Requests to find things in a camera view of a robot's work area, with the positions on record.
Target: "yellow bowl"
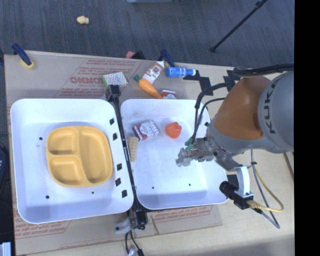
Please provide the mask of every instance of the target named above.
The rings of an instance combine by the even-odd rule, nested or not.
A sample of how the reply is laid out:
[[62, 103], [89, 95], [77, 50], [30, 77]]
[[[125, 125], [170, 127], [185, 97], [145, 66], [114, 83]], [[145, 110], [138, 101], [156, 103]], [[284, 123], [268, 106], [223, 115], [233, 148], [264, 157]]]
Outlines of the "yellow bowl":
[[50, 132], [46, 158], [51, 177], [66, 187], [88, 187], [110, 179], [113, 160], [107, 136], [91, 126], [65, 126]]

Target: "blue bottle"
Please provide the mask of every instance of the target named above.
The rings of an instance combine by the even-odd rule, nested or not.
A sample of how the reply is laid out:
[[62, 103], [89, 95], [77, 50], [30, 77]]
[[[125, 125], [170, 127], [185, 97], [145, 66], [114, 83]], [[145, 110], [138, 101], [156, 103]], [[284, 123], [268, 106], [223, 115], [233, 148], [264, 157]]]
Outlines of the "blue bottle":
[[195, 69], [187, 69], [180, 66], [168, 66], [165, 69], [165, 75], [168, 78], [184, 78], [188, 75], [194, 76], [196, 74]]

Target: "black post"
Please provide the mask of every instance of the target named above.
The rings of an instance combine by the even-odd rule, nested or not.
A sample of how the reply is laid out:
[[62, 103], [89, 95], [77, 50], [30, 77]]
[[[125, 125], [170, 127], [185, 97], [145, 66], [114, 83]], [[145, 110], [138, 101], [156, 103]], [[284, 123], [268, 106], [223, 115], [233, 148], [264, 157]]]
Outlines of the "black post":
[[256, 10], [258, 10], [267, 0], [262, 0], [262, 1], [259, 1], [255, 4], [255, 8], [243, 19], [239, 22], [238, 25], [236, 25], [224, 38], [222, 38], [214, 47], [212, 47], [210, 49], [211, 52], [214, 52], [217, 47], [219, 45], [221, 45], [233, 32], [236, 31], [237, 28], [239, 28], [247, 19], [250, 18], [250, 16], [252, 14], [254, 14], [256, 12]]

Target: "carrot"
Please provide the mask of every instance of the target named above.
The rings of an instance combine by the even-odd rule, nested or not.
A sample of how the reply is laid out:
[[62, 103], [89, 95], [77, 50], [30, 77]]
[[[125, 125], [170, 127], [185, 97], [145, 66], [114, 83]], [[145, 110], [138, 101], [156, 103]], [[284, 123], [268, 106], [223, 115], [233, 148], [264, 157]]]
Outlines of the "carrot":
[[144, 78], [140, 79], [139, 86], [142, 90], [152, 95], [153, 97], [157, 99], [163, 99], [160, 93], [156, 90], [156, 88], [154, 88], [154, 86], [147, 79], [144, 79]]

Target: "black hole in tray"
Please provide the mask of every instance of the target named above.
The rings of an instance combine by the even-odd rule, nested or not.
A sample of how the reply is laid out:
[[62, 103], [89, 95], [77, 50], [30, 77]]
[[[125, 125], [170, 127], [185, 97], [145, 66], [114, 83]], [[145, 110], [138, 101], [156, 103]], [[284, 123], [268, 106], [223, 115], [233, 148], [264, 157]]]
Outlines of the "black hole in tray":
[[117, 178], [116, 180], [115, 180], [115, 185], [116, 186], [119, 186], [121, 184], [121, 179], [120, 178]]
[[127, 190], [122, 191], [122, 198], [126, 197], [128, 195]]

